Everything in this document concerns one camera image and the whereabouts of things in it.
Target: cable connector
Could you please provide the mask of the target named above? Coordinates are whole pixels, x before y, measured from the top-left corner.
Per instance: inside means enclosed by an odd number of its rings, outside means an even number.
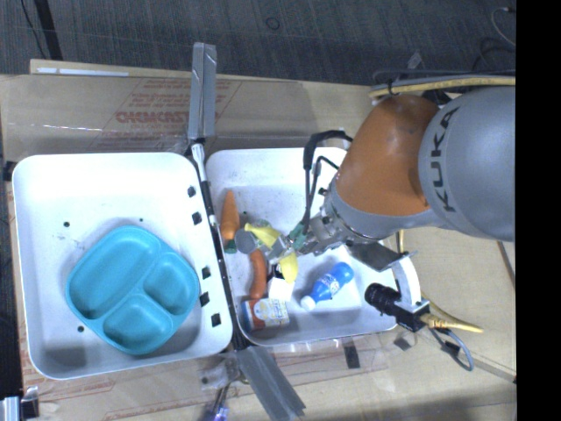
[[[467,325],[455,321],[449,321],[444,318],[437,317],[432,313],[423,313],[419,319],[423,321],[430,329],[461,329],[463,331],[482,333],[483,329],[476,325]]]

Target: orange carrot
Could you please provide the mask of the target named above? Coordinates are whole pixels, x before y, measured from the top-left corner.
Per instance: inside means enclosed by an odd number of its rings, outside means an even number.
[[[224,251],[226,253],[235,253],[236,244],[234,243],[234,236],[239,229],[239,213],[234,198],[234,192],[228,190],[224,199],[224,206],[222,207],[222,217],[220,220],[220,234],[224,241]]]
[[[253,282],[249,289],[251,299],[261,299],[266,290],[266,263],[265,256],[260,249],[256,249],[249,254],[252,263]]]

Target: turquoise dish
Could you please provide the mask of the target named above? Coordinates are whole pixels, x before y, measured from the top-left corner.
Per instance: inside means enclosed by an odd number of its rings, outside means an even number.
[[[163,346],[193,310],[195,270],[168,244],[133,225],[114,229],[71,271],[72,312],[121,351],[148,354]]]

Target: blue bottle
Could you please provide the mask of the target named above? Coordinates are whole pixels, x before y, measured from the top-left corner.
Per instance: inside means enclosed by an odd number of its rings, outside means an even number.
[[[320,301],[330,300],[336,293],[354,277],[352,268],[339,262],[314,283],[312,292],[300,300],[300,305],[306,310],[313,310]]]

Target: white bottle cap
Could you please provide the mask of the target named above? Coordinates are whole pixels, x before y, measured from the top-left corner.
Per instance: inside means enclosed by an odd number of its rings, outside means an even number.
[[[300,305],[307,311],[313,310],[316,307],[316,301],[311,296],[305,296],[300,300]]]

